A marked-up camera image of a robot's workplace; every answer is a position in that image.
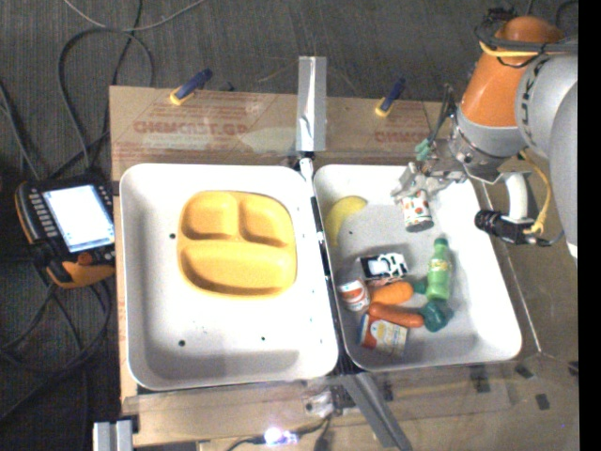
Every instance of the blue clamp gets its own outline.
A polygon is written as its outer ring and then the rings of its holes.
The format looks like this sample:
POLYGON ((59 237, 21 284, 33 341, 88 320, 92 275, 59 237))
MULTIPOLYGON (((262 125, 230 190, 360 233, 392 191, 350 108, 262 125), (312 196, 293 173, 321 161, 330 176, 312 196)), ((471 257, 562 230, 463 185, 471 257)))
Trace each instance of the blue clamp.
POLYGON ((403 90, 405 90, 405 77, 400 77, 394 84, 388 97, 385 97, 378 102, 376 114, 380 117, 386 117, 393 109, 393 102, 401 96, 403 90))
POLYGON ((213 72, 211 71, 211 69, 204 69, 202 71, 199 71, 187 83, 185 83, 183 86, 179 86, 169 94, 171 102, 175 105, 181 105, 193 95, 193 92, 197 88, 202 88, 203 86, 205 86, 205 84, 211 79, 212 76, 213 72))

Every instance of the metal bracket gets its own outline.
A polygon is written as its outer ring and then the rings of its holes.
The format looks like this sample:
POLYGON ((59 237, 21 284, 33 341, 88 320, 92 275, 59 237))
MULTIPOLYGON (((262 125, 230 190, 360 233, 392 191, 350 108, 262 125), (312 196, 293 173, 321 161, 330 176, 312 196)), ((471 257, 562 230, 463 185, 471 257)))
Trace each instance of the metal bracket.
POLYGON ((302 56, 299 59, 298 152, 326 149, 326 68, 325 57, 302 56))
POLYGON ((429 157, 420 164, 420 171, 424 175, 431 179, 447 180, 449 183, 461 183, 468 178, 466 168, 449 149, 448 140, 436 139, 431 146, 429 157))
POLYGON ((94 451, 133 451, 133 426, 130 419, 116 423, 94 423, 92 445, 94 451))
POLYGON ((470 379, 476 392, 490 392, 490 382, 488 381, 488 373, 484 365, 472 365, 470 367, 470 379))
POLYGON ((336 378, 347 389, 383 447, 412 451, 413 447, 374 382, 366 372, 336 378))
POLYGON ((304 409, 307 414, 325 418, 334 412, 334 402, 331 389, 325 389, 317 395, 303 399, 304 409))

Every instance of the white cable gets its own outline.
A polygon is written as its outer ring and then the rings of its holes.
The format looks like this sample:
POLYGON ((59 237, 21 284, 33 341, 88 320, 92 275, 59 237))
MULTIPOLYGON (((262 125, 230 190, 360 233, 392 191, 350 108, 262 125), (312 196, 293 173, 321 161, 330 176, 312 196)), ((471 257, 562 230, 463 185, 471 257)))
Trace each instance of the white cable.
MULTIPOLYGON (((195 7, 198 7, 200 4, 206 2, 207 0, 197 0, 196 2, 188 5, 187 7, 183 8, 180 11, 177 11, 176 13, 174 13, 173 15, 161 20, 160 22, 156 22, 156 23, 152 23, 150 25, 144 25, 144 26, 136 26, 133 28, 120 28, 119 30, 121 30, 122 32, 140 32, 142 30, 150 30, 151 28, 156 28, 158 26, 163 25, 164 23, 170 22, 173 19, 175 19, 176 17, 178 17, 179 15, 181 15, 182 13, 185 13, 195 7)), ((100 23, 95 21, 94 19, 88 17, 87 15, 85 15, 85 13, 83 13, 81 10, 79 10, 77 7, 75 7, 73 5, 73 3, 70 0, 63 0, 63 2, 65 2, 73 11, 75 11, 75 13, 77 13, 80 17, 82 17, 83 19, 87 20, 88 22, 92 23, 95 26, 99 26, 100 28, 111 28, 110 25, 106 25, 104 23, 100 23)))

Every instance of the can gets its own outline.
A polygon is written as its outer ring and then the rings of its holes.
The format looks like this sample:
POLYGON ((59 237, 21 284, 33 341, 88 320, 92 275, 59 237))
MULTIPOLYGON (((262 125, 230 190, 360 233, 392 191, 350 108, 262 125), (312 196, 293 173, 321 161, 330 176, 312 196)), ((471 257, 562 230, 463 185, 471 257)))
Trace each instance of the can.
POLYGON ((361 312, 370 303, 369 290, 362 279, 353 279, 336 286, 342 304, 351 312, 361 312))
POLYGON ((359 345, 399 358, 407 345, 408 329, 387 320, 363 315, 359 326, 359 345))
POLYGON ((401 199, 407 232, 420 232, 434 226, 428 194, 424 189, 401 199))

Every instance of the green bottle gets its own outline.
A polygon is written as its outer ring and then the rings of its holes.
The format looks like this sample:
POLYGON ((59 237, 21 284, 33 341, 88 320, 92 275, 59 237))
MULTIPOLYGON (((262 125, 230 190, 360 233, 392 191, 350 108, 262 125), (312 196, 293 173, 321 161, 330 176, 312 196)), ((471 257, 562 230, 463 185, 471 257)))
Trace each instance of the green bottle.
POLYGON ((451 263, 448 258, 449 242, 444 238, 434 241, 434 255, 428 262, 428 285, 425 297, 428 301, 449 299, 449 280, 451 277, 451 263))

